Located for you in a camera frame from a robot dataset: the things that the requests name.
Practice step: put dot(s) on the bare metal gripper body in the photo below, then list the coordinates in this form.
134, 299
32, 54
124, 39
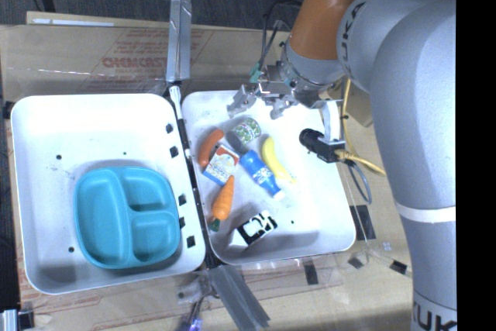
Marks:
284, 87

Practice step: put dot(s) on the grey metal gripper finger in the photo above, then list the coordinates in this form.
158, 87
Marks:
280, 108
241, 101

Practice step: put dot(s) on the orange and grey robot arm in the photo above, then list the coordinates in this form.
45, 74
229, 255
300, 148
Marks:
410, 97

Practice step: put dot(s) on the green can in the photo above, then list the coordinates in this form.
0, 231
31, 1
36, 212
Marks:
248, 131

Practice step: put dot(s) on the yellow banana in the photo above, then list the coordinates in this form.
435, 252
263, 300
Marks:
273, 161

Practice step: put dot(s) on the orange sausage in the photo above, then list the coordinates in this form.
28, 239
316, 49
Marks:
209, 147

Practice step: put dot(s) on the white orange and blue carton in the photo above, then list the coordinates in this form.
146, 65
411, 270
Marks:
221, 164

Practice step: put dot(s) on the blue plastic bottle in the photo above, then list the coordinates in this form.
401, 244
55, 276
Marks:
259, 172

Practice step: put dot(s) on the orange carrot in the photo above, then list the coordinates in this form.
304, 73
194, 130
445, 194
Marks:
224, 201

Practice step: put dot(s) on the white plastic tray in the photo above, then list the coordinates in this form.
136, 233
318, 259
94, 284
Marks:
317, 213
50, 205

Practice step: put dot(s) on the black and white carton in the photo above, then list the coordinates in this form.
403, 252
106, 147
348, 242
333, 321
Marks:
256, 227

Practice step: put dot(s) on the brown cardboard board red print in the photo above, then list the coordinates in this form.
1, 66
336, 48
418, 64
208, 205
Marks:
116, 58

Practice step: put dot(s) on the blue divided plate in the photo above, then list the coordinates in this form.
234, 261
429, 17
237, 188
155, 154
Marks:
128, 217

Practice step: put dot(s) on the black cylinder on white bracket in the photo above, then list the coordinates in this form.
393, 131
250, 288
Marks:
318, 145

